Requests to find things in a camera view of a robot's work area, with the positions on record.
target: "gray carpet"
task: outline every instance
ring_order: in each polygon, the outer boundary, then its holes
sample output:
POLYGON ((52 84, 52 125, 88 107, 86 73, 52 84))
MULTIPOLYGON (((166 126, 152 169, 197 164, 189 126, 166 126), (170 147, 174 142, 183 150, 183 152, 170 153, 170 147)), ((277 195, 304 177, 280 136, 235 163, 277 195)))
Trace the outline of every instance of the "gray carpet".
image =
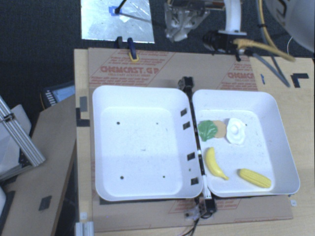
MULTIPOLYGON (((202 36, 224 28, 225 13, 213 11, 189 34, 171 43, 164 34, 165 0, 150 0, 155 44, 137 44, 138 49, 207 53, 202 36)), ((281 50, 290 36, 265 11, 269 32, 281 50)), ((243 4, 242 30, 261 41, 254 0, 243 4)), ((10 107, 22 104, 32 122, 42 110, 39 93, 44 87, 73 80, 73 49, 113 47, 112 42, 81 39, 80 0, 0 0, 0 95, 10 107)), ((312 57, 294 41, 290 53, 312 57)))

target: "yellow cable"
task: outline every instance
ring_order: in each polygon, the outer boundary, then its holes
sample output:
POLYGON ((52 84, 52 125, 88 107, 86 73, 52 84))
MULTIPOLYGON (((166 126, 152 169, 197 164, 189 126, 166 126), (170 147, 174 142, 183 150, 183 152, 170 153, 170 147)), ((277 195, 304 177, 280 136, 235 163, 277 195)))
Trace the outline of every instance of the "yellow cable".
POLYGON ((41 94, 39 94, 39 98, 40 98, 40 103, 41 103, 41 106, 43 107, 43 109, 45 110, 45 106, 44 106, 44 102, 43 102, 43 98, 41 96, 41 94))
MULTIPOLYGON (((258 5, 259 5, 259 16, 260 16, 261 24, 264 25, 265 24, 265 18, 264 18, 264 13, 262 10, 262 0, 258 0, 258 5)), ((262 29, 264 31, 265 38, 266 38, 267 42, 269 43, 269 45, 271 45, 274 48, 277 48, 275 43, 272 41, 267 28, 264 26, 262 29)))
POLYGON ((286 54, 285 52, 280 51, 278 48, 272 47, 270 45, 265 45, 263 43, 255 42, 250 39, 245 38, 236 38, 233 40, 233 44, 237 45, 237 49, 245 49, 247 47, 257 47, 266 51, 269 51, 273 54, 279 55, 280 57, 288 60, 288 61, 295 61, 295 58, 291 55, 286 54))
MULTIPOLYGON (((258 7, 259 7, 259 16, 260 16, 260 20, 261 20, 261 24, 264 25, 265 24, 265 18, 264 18, 264 14, 263 14, 263 10, 262 10, 262 0, 258 0, 258 7)), ((265 35, 265 38, 267 40, 267 42, 269 43, 270 47, 273 48, 273 49, 269 49, 267 47, 264 47, 262 48, 261 45, 259 46, 255 46, 255 47, 258 47, 258 48, 261 48, 261 49, 264 49, 264 50, 267 50, 269 52, 272 52, 274 54, 277 54, 279 56, 281 56, 282 58, 288 60, 288 61, 295 61, 295 58, 291 55, 288 55, 282 51, 280 51, 277 46, 275 45, 275 43, 272 41, 270 35, 269 35, 269 32, 266 28, 266 26, 263 26, 262 27, 263 29, 263 32, 264 32, 264 35, 265 35)))

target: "metal plate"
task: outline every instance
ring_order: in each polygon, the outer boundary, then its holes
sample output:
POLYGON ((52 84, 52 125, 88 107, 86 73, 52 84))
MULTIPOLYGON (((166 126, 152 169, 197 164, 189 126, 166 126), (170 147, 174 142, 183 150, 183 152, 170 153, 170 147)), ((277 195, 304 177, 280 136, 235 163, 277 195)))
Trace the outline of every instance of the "metal plate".
POLYGON ((119 15, 114 9, 123 0, 81 0, 82 39, 154 43, 149 0, 127 0, 119 15))

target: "plastic food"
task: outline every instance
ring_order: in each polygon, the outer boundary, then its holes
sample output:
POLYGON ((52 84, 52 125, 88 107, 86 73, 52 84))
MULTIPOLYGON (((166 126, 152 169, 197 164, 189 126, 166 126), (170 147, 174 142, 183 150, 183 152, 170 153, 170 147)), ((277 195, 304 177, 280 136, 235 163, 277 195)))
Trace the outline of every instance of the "plastic food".
POLYGON ((232 144, 241 145, 245 140, 246 125, 237 118, 231 118, 226 127, 226 138, 232 144))
POLYGON ((221 177, 225 180, 228 180, 228 177, 223 173, 223 171, 216 162, 215 149, 213 147, 209 148, 206 151, 205 161, 211 174, 213 174, 216 177, 221 177))
POLYGON ((239 171, 239 176, 261 188, 269 188, 271 186, 271 180, 269 178, 249 169, 241 169, 239 171))
POLYGON ((203 142, 214 138, 218 132, 218 127, 211 120, 204 120, 198 124, 198 133, 203 142))
POLYGON ((217 126, 218 131, 215 134, 215 138, 223 138, 226 136, 226 125, 223 121, 220 120, 214 120, 214 125, 217 126))

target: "toy banana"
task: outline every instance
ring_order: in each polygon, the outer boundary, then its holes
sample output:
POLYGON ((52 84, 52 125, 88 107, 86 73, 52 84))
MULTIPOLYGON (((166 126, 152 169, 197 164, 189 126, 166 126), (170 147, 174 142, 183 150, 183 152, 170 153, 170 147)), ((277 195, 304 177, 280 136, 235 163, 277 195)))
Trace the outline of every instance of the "toy banana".
POLYGON ((206 151, 205 161, 208 169, 214 176, 228 180, 228 177, 223 173, 216 162, 215 149, 213 147, 206 151))
POLYGON ((269 188, 271 186, 271 180, 269 178, 249 169, 241 169, 239 171, 239 176, 242 179, 262 188, 269 188))

